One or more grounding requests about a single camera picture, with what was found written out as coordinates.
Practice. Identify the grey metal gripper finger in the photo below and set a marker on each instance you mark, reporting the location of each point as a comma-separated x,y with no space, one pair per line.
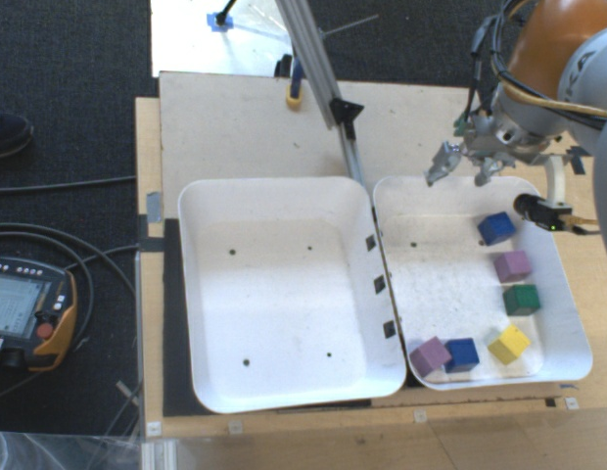
443,162
488,168

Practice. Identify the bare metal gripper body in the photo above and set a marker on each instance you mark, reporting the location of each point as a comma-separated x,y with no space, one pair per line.
499,140

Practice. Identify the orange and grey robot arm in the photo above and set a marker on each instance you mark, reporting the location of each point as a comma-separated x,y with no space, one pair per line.
558,32

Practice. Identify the blue cube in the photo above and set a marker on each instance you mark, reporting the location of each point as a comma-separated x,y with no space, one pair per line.
462,354
497,228

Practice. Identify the purple cube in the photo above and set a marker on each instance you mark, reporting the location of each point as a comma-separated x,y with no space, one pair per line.
429,356
512,266

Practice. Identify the white plastic tray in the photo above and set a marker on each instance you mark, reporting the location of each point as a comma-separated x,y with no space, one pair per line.
440,287
284,292

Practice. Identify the green cube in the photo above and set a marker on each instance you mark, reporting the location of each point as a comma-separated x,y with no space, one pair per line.
522,299

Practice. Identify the yellow cube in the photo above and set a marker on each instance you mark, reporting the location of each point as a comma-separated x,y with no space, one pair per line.
508,344

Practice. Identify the pale wooden board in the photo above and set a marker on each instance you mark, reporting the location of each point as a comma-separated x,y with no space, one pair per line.
152,311

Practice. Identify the person's foot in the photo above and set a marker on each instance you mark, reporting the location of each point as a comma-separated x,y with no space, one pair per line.
7,135

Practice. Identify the black cylinder on white bracket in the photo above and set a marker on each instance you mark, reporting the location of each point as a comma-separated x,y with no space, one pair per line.
533,207

